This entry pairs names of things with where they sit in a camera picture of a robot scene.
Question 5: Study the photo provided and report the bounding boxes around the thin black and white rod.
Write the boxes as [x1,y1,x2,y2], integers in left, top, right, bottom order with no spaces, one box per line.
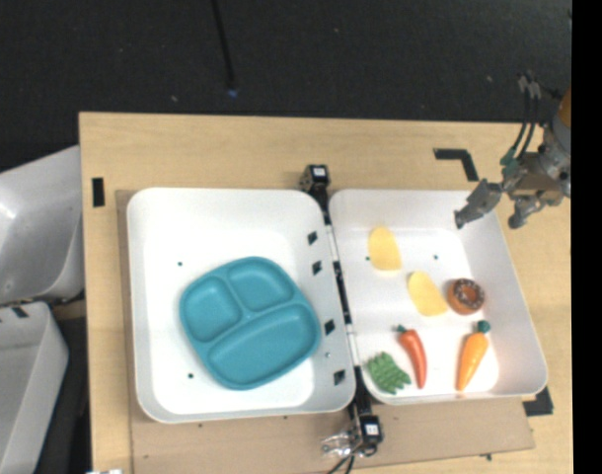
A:
[316,189,372,417]

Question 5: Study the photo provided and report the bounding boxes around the thick orange carrot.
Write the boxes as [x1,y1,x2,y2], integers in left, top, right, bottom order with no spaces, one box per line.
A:
[454,319,492,393]

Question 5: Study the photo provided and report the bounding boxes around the slim red-orange carrot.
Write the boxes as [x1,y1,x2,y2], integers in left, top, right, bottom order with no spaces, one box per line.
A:
[395,324,428,391]

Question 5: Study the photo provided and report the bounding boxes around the yellow potato chip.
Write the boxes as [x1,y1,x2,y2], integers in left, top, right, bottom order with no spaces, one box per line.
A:
[406,270,450,318]
[367,225,404,274]

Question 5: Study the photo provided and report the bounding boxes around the brown doughnut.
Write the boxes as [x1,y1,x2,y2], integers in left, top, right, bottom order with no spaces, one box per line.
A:
[446,277,487,316]

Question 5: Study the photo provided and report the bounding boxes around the green pea pods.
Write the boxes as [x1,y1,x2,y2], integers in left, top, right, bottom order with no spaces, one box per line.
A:
[366,352,413,396]

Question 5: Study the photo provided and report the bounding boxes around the white plastic tray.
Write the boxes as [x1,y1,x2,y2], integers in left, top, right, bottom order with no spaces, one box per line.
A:
[125,186,358,425]
[327,188,550,407]

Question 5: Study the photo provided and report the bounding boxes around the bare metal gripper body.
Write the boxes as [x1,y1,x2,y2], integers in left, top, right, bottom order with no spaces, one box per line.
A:
[499,135,573,207]

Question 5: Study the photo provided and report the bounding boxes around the black block with wires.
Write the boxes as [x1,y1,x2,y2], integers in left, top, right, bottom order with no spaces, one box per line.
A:
[355,413,384,447]
[299,163,333,193]

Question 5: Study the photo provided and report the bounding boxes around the blue divided plate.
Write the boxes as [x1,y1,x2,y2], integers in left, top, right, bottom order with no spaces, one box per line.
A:
[178,256,324,392]

